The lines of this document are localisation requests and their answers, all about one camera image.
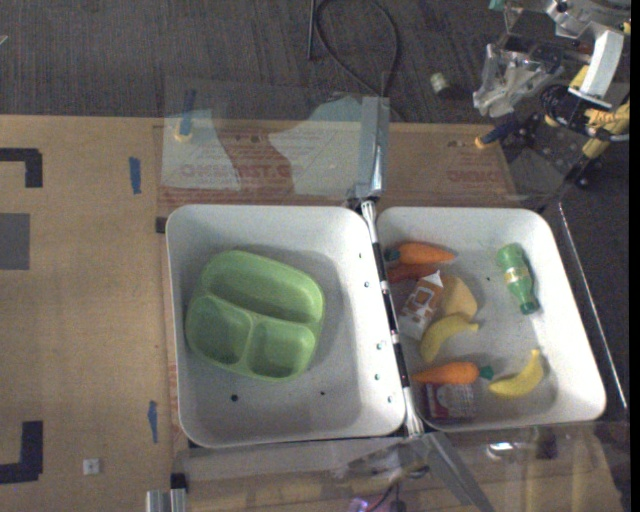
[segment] small white cube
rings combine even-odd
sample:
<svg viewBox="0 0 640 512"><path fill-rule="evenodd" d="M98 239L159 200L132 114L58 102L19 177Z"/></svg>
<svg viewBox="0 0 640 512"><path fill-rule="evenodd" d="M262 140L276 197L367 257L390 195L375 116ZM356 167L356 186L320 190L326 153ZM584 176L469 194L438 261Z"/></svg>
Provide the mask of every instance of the small white cube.
<svg viewBox="0 0 640 512"><path fill-rule="evenodd" d="M100 459L84 459L82 461L82 473L84 475L97 475L100 473Z"/></svg>

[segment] yellow banana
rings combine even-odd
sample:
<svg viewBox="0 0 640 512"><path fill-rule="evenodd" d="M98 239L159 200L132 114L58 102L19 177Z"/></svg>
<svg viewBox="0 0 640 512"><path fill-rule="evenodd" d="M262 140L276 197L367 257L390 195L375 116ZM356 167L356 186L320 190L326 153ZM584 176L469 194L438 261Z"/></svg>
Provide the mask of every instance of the yellow banana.
<svg viewBox="0 0 640 512"><path fill-rule="evenodd" d="M520 373L492 382L489 384L489 391L501 398L518 398L531 393L543 376L540 351L534 349L529 362Z"/></svg>
<svg viewBox="0 0 640 512"><path fill-rule="evenodd" d="M478 327L478 324L470 323L465 315L460 313L445 316L432 323L420 342L422 359L424 359L425 363L432 363L445 340L462 331L475 332Z"/></svg>

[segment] green divided tray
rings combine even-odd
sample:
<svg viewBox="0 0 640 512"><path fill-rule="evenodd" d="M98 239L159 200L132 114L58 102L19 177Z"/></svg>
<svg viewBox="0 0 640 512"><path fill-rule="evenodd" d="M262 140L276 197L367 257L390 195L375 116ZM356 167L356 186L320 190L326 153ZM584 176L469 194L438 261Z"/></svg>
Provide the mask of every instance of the green divided tray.
<svg viewBox="0 0 640 512"><path fill-rule="evenodd" d="M202 359L236 373L288 381L311 362L324 294L308 274L245 251L214 256L187 308L185 335Z"/></svg>

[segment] toy carrot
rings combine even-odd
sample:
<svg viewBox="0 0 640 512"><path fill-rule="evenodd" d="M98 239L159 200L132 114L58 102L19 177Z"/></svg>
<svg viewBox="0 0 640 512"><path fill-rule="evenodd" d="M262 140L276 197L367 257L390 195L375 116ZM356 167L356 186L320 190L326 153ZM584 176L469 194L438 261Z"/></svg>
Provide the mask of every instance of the toy carrot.
<svg viewBox="0 0 640 512"><path fill-rule="evenodd" d="M398 251L400 252L400 263L407 265L435 264L455 259L455 254L421 242L401 244Z"/></svg>
<svg viewBox="0 0 640 512"><path fill-rule="evenodd" d="M478 368L475 363L464 361L428 368L411 378L422 384L473 384L480 376L491 380L493 370L490 366Z"/></svg>
<svg viewBox="0 0 640 512"><path fill-rule="evenodd" d="M387 280L389 284L399 283L407 279L420 279L421 277L430 276L438 270L435 265L405 265L401 263L397 267L391 267L387 270Z"/></svg>

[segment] white bin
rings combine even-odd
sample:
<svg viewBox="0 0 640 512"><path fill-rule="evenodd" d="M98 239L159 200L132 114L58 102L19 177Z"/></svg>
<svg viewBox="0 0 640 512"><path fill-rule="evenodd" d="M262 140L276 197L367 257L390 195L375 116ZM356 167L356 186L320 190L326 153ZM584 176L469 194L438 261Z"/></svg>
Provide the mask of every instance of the white bin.
<svg viewBox="0 0 640 512"><path fill-rule="evenodd" d="M478 299L477 333L445 343L438 362L490 363L517 371L540 347L550 373L532 394L504 401L477 389L479 430L593 420L606 399L580 315L546 222L527 210L391 208L378 219L383 246L413 240L454 250L446 268ZM337 207L186 206L167 223L182 427L210 447L383 436L405 417L402 387L369 233L356 213ZM535 272L540 312L523 316L507 291L495 253L519 242ZM269 383L209 366L184 339L185 308L214 254L245 249L309 273L326 295L326 318L308 370L288 383ZM406 287L392 288L396 308ZM424 368L417 344L402 339L409 372ZM486 387L478 382L476 386ZM421 394L416 392L418 412Z"/></svg>

